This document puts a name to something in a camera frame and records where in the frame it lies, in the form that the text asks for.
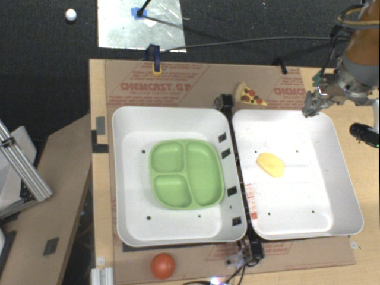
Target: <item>tomato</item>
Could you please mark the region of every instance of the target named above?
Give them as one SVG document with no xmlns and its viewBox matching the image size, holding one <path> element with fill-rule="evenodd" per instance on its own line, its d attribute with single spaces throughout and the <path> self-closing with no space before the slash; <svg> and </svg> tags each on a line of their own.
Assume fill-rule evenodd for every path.
<svg viewBox="0 0 380 285">
<path fill-rule="evenodd" d="M 174 273 L 176 264 L 169 254 L 157 254 L 150 262 L 150 270 L 156 278 L 165 280 Z"/>
</svg>

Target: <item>black floor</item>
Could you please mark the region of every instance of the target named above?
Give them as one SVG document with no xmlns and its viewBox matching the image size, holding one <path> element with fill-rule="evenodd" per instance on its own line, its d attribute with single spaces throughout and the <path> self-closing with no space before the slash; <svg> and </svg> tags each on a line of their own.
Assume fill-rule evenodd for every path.
<svg viewBox="0 0 380 285">
<path fill-rule="evenodd" d="M 195 45 L 254 37 L 328 37 L 335 16 L 360 0 L 180 2 L 182 15 L 190 18 L 183 22 L 186 44 Z M 68 8 L 78 13 L 75 24 L 65 21 Z M 343 47 L 338 46 L 338 53 Z M 327 50 L 328 42 L 278 40 L 190 49 L 162 59 L 270 65 L 281 57 L 287 65 L 321 67 Z M 141 51 L 97 47 L 97 0 L 0 0 L 0 119 L 10 130 L 25 125 L 33 138 L 47 136 L 88 113 L 90 58 L 142 57 Z M 86 257 L 90 239 L 84 238 L 84 249 L 75 245 L 73 253 L 81 249 Z"/>
</svg>

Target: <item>metal plate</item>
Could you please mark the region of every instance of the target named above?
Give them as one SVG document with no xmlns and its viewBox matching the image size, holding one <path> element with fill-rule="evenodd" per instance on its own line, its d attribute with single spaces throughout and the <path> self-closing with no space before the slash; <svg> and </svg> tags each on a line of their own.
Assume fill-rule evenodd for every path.
<svg viewBox="0 0 380 285">
<path fill-rule="evenodd" d="M 136 18 L 132 9 L 141 8 L 145 1 L 97 0 L 100 48 L 145 50 L 150 43 L 161 50 L 185 46 L 179 0 L 152 0 L 147 15 Z"/>
</svg>

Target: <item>yellow potato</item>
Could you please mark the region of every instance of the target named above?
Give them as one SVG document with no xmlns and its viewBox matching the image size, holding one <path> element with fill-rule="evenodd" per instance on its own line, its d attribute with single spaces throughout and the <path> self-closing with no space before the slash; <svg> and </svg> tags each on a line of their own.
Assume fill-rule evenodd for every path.
<svg viewBox="0 0 380 285">
<path fill-rule="evenodd" d="M 257 157 L 257 163 L 264 169 L 264 171 L 275 178 L 280 178 L 284 174 L 284 162 L 276 155 L 271 153 L 261 153 Z"/>
</svg>

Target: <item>white ball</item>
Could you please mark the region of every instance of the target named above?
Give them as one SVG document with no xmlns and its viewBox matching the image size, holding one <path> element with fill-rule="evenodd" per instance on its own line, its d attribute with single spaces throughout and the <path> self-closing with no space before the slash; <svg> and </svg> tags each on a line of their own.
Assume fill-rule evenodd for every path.
<svg viewBox="0 0 380 285">
<path fill-rule="evenodd" d="M 74 11 L 72 8 L 68 9 L 66 11 L 66 19 L 68 21 L 75 21 L 77 19 L 77 12 Z"/>
</svg>

